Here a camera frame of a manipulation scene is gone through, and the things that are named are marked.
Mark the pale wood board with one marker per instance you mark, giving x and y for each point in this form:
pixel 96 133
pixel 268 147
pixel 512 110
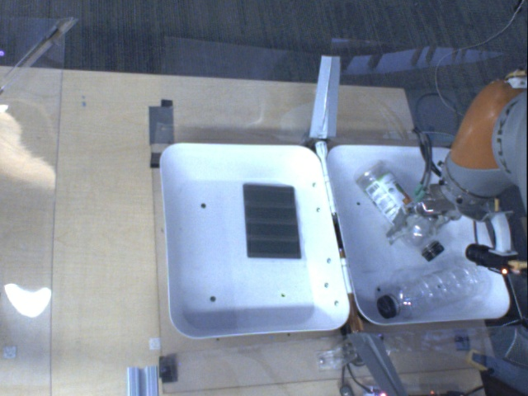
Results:
pixel 107 221

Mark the clear ribbed plastic bottle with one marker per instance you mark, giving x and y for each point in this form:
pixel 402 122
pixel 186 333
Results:
pixel 437 289

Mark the black cylinder on white bracket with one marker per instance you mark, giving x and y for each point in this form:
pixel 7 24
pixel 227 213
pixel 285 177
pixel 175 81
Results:
pixel 480 255

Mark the black ribbed rectangular block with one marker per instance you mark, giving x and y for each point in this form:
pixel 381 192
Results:
pixel 272 221

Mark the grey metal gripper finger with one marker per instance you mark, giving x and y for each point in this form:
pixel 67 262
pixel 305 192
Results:
pixel 398 227

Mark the clear plastic bottle green label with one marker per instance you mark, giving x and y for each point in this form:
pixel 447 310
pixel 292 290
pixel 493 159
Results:
pixel 381 190

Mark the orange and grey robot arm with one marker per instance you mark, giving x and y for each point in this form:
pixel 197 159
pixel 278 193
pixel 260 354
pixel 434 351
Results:
pixel 478 130

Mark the white plastic tray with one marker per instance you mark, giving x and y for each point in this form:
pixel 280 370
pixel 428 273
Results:
pixel 214 279
pixel 367 254

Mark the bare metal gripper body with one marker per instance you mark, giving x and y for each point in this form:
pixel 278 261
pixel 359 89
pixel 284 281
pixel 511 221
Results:
pixel 437 206

